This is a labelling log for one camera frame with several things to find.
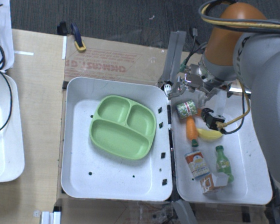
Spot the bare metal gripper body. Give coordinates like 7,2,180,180
175,61,234,98

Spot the green and red can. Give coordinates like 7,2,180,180
174,98,200,122

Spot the orange carrot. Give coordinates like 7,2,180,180
183,115,203,149

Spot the yellow banana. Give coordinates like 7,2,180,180
195,127,224,144

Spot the brown cardboard board red print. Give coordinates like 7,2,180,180
45,34,280,224

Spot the green divided plate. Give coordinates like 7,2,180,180
86,92,160,163

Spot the orange and white packet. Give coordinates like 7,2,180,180
182,148,213,182

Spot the green plastic bottle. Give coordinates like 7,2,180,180
211,144,239,184

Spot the brown and white carton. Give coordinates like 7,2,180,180
198,169,231,198

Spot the black cable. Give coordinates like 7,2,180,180
0,2,25,143

